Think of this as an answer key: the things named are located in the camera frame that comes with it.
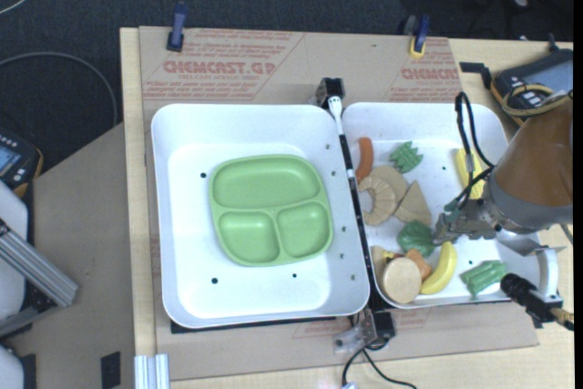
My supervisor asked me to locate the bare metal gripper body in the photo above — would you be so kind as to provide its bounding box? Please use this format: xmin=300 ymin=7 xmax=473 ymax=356
xmin=447 ymin=199 xmax=503 ymax=235

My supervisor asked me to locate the dark green broccoli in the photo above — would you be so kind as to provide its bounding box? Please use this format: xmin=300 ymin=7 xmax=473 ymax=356
xmin=395 ymin=220 xmax=437 ymax=259

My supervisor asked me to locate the tan pizza slice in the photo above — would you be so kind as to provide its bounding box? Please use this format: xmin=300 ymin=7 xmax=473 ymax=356
xmin=393 ymin=179 xmax=434 ymax=227

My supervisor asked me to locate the orange carrot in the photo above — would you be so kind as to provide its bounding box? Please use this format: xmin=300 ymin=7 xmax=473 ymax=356
xmin=404 ymin=247 xmax=434 ymax=282

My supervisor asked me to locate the green bean bundle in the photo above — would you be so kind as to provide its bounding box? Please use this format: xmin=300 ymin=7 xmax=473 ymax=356
xmin=459 ymin=260 xmax=508 ymax=299

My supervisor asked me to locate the yellow banana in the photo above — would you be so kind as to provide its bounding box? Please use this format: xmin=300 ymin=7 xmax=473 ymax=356
xmin=419 ymin=240 xmax=459 ymax=296

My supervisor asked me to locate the tan round biscuit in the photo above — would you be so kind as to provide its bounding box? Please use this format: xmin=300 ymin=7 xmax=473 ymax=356
xmin=381 ymin=256 xmax=424 ymax=305

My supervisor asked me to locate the tan croissant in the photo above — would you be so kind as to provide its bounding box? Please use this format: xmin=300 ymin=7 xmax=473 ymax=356
xmin=357 ymin=175 xmax=399 ymax=227

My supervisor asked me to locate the tan bread piece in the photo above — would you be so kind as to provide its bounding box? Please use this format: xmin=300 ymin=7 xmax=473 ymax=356
xmin=370 ymin=245 xmax=389 ymax=284

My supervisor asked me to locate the green leafy vegetable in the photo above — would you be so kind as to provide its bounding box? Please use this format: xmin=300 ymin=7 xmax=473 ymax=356
xmin=388 ymin=140 xmax=424 ymax=175

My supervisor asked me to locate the white plastic tray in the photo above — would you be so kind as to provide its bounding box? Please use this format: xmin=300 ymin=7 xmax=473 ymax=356
xmin=340 ymin=100 xmax=548 ymax=311
xmin=149 ymin=102 xmax=372 ymax=330

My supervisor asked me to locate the orange sausage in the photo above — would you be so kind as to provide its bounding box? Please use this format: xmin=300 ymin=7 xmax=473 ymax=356
xmin=354 ymin=136 xmax=375 ymax=185

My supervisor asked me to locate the thin black and white rod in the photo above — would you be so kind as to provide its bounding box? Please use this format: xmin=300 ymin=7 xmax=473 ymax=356
xmin=327 ymin=95 xmax=375 ymax=312

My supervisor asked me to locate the green divided plate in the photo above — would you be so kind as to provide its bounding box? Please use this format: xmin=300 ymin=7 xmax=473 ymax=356
xmin=209 ymin=154 xmax=334 ymax=268

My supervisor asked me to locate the brown cardboard board red print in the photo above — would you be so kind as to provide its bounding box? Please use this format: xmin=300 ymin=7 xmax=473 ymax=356
xmin=138 ymin=26 xmax=541 ymax=382

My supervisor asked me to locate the black cylinder on white bracket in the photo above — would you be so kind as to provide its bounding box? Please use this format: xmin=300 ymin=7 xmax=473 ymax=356
xmin=498 ymin=232 xmax=568 ymax=327

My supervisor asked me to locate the black block with thin wires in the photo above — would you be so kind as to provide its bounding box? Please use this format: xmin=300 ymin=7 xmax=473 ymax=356
xmin=333 ymin=309 xmax=398 ymax=355
xmin=317 ymin=77 xmax=345 ymax=108

